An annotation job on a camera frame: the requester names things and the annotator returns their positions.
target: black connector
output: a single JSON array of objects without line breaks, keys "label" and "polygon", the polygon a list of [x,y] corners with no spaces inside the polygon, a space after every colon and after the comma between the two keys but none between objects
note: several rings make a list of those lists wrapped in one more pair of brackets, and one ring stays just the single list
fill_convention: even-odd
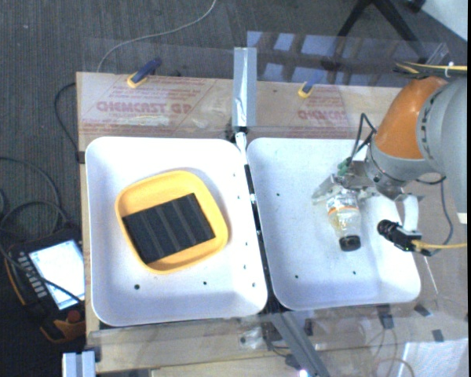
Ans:
[{"label": "black connector", "polygon": [[388,241],[394,243],[396,247],[403,251],[415,251],[415,244],[412,240],[420,240],[422,235],[417,231],[407,231],[403,227],[393,221],[384,219],[377,225],[377,231],[380,235],[384,236]]}]

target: bottle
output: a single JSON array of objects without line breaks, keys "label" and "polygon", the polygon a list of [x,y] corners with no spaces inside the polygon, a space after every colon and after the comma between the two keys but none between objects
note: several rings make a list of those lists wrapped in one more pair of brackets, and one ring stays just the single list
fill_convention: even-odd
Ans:
[{"label": "bottle", "polygon": [[343,251],[361,247],[361,213],[356,193],[342,188],[338,194],[327,199],[327,213]]}]

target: white cable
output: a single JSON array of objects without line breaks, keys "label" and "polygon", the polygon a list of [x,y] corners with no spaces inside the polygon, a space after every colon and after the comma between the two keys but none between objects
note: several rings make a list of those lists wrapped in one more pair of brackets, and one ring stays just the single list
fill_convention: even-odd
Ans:
[{"label": "white cable", "polygon": [[143,39],[148,39],[148,38],[155,38],[157,36],[164,36],[164,35],[169,35],[169,34],[172,34],[174,32],[178,32],[178,31],[181,31],[182,29],[185,29],[187,27],[190,27],[191,25],[194,25],[194,24],[197,24],[198,22],[202,21],[204,18],[206,18],[210,13],[211,11],[213,10],[214,6],[216,5],[217,3],[217,0],[213,0],[213,3],[211,4],[211,7],[204,13],[204,15],[202,15],[200,18],[198,18],[197,20],[194,20],[188,24],[185,24],[185,25],[181,25],[180,27],[178,28],[174,28],[170,31],[164,31],[164,32],[160,32],[158,34],[151,34],[151,35],[145,35],[145,36],[140,36],[139,38],[135,38],[135,39],[130,39],[129,41],[125,41],[125,42],[122,42],[122,43],[119,43],[117,46],[114,46],[112,47],[109,51],[106,52],[106,54],[103,56],[103,58],[101,59],[100,63],[98,64],[97,66],[97,69],[96,69],[96,72],[100,72],[100,69],[101,69],[101,66],[103,65],[104,61],[107,59],[108,56],[110,56],[110,54],[118,49],[119,47],[121,46],[124,46],[124,45],[127,45],[129,43],[134,43],[134,42],[138,42],[138,41],[141,41]]}]

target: gray carpet floor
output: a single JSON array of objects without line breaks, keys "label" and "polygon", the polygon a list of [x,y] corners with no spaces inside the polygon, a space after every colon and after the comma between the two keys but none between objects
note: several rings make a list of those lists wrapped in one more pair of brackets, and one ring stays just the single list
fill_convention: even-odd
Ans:
[{"label": "gray carpet floor", "polygon": [[[76,91],[61,89],[77,71],[130,73],[150,58],[165,57],[159,75],[231,75],[230,52],[246,46],[248,32],[336,35],[356,0],[217,0],[192,26],[154,38],[114,46],[144,35],[173,30],[200,18],[214,0],[0,0],[0,189],[5,209],[53,200],[40,167],[57,187],[60,205],[80,225],[76,140]],[[426,13],[413,13],[394,0],[423,41],[445,43],[457,64],[467,64],[468,44]],[[350,32],[359,38],[399,41],[382,15],[370,7]],[[49,232],[52,207],[32,205],[6,227],[31,238]],[[53,345],[25,317],[0,258],[0,376],[60,374],[60,355],[81,350],[84,340]]]}]

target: yellow container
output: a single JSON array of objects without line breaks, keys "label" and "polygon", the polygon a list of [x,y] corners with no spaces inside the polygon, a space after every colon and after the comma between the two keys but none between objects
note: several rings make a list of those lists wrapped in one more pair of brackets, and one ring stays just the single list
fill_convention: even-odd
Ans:
[{"label": "yellow container", "polygon": [[149,262],[146,266],[150,271],[172,273],[197,264],[221,251],[228,241],[228,227],[220,208],[204,182],[198,176],[185,170],[173,170],[138,181],[123,189],[117,196],[115,212],[120,228],[136,259],[144,264],[123,218],[192,193],[195,194],[199,206],[210,224],[214,238],[154,262]]}]

